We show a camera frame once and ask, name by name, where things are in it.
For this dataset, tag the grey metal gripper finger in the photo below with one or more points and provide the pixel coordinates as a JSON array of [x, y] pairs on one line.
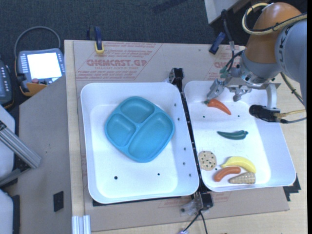
[[237, 96], [215, 89]]

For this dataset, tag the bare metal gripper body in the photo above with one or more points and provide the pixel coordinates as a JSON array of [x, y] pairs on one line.
[[243, 82]]

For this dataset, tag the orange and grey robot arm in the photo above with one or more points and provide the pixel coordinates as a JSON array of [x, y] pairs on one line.
[[265, 40]]

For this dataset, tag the orange carrot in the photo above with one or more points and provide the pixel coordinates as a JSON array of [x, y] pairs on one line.
[[219, 105]]

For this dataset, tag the green chili pepper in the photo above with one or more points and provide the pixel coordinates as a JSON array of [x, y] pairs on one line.
[[231, 135]]

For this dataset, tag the thin black rod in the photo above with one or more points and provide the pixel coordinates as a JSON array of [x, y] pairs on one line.
[[192, 133]]

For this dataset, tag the white plastic tray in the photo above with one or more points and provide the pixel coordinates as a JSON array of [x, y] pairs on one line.
[[268, 142], [136, 179]]

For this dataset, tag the yellow banana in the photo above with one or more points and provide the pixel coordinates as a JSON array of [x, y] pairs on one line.
[[241, 163]]

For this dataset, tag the beige chocolate chip biscuit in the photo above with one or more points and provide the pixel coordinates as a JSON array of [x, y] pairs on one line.
[[207, 160]]

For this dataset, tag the brown cardboard board red print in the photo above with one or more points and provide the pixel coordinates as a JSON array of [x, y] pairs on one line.
[[146, 57]]

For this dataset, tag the orange sausage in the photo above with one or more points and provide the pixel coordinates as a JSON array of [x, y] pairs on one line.
[[225, 173]]

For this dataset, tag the beige waffle cone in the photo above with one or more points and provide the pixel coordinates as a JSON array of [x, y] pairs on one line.
[[245, 178]]

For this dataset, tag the blue divided plate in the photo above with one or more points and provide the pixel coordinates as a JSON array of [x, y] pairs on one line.
[[139, 129]]

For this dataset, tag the black cylinder on white bracket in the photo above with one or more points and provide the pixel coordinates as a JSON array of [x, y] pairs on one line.
[[262, 112]]

